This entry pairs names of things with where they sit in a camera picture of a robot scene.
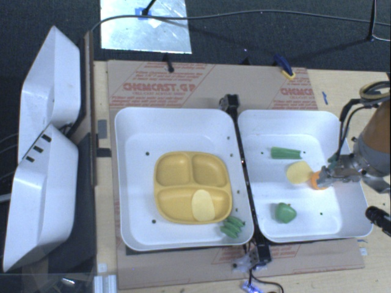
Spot yellow oval slice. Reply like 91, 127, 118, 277
191, 189, 216, 223
285, 160, 315, 184

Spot black block with thin wires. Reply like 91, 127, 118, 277
219, 93, 241, 112
249, 244, 272, 269

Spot black cylinder on white bracket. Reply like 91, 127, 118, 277
363, 175, 391, 237

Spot orange round toy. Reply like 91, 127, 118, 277
310, 170, 332, 192

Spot green bell pepper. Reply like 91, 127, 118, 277
274, 202, 298, 225

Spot green pea pods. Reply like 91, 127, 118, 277
219, 215, 246, 239

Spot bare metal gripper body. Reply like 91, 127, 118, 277
327, 154, 367, 184

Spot brown cardboard board red print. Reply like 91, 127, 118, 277
106, 60, 366, 290

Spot thin black and white rod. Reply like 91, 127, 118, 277
229, 104, 267, 250

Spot white plastic tray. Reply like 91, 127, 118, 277
114, 107, 255, 252
237, 109, 375, 244

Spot yellow divided plate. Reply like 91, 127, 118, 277
153, 151, 234, 225

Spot green celery stick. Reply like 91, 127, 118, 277
270, 146, 304, 161

